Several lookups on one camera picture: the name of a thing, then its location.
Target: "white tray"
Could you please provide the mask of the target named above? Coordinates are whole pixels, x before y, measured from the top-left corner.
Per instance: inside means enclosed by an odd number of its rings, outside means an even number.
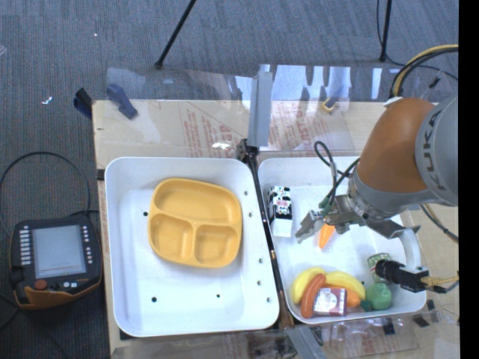
[[[357,157],[335,157],[340,171],[344,171]],[[290,187],[293,207],[293,225],[291,237],[273,236],[278,266],[286,293],[287,305],[295,318],[306,324],[314,325],[328,322],[346,321],[394,314],[414,313],[426,302],[426,292],[410,292],[398,285],[389,285],[392,291],[392,305],[387,310],[364,312],[360,307],[345,316],[317,316],[306,319],[301,316],[300,306],[291,300],[290,286],[302,270],[312,266],[323,267],[326,271],[341,270],[364,282],[366,287],[373,284],[367,258],[377,253],[389,253],[393,260],[406,263],[407,248],[419,251],[418,240],[413,236],[411,245],[403,245],[398,239],[386,239],[368,227],[351,226],[342,235],[333,233],[328,244],[321,250],[318,246],[318,233],[301,244],[296,241],[294,233],[301,227],[300,222],[309,210],[318,211],[319,202],[332,187],[331,169],[319,158],[271,158],[260,164],[258,176],[265,205],[266,194],[271,186]],[[345,194],[347,179],[337,190],[337,195]],[[400,217],[393,218],[401,223]]]
[[[228,266],[206,269],[168,262],[152,250],[147,216],[155,187],[172,177],[231,190],[242,207],[242,241]],[[134,337],[268,328],[278,296],[254,181],[236,159],[123,157],[106,168],[113,308]]]

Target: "tin can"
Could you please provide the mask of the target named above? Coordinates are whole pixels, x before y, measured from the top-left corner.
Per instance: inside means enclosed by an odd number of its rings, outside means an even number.
[[[380,260],[391,260],[391,256],[388,253],[378,253],[367,258],[367,265],[369,266],[375,283],[387,282],[386,279],[381,278],[378,274],[376,274],[376,264]]]

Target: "tripod leg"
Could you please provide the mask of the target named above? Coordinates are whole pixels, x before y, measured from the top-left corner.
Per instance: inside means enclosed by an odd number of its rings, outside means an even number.
[[[163,50],[162,55],[160,56],[159,60],[155,63],[155,67],[157,69],[161,69],[163,66],[163,60],[165,60],[166,55],[170,51],[171,46],[173,45],[175,39],[177,38],[177,35],[180,33],[181,27],[183,27],[184,22],[188,18],[189,12],[195,5],[196,0],[191,0],[188,4],[188,7],[186,7],[185,12],[181,16],[180,22],[178,23],[177,27],[175,28],[173,34],[171,35],[170,40],[166,44],[165,49]]]
[[[388,0],[388,5],[386,6],[386,18],[384,21],[384,32],[382,33],[382,49],[379,61],[385,61],[386,59],[386,43],[388,42],[388,32],[389,32],[389,18],[391,17],[391,6],[392,0]]]

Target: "red emergency stop button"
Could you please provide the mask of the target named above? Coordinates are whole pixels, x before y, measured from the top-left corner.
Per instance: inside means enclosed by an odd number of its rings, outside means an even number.
[[[37,279],[37,280],[35,281],[34,288],[35,288],[36,290],[42,291],[42,290],[45,290],[47,286],[48,286],[48,283],[46,282],[46,280],[44,280],[44,279]]]

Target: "banana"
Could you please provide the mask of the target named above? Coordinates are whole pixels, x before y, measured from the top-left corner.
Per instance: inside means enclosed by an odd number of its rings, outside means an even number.
[[[320,267],[314,266],[301,271],[291,284],[291,298],[294,304],[299,304],[305,292],[306,286],[316,274],[326,274],[326,271]]]
[[[366,299],[366,288],[364,285],[351,274],[348,274],[344,271],[331,271],[327,273],[326,283],[353,291],[362,301]]]

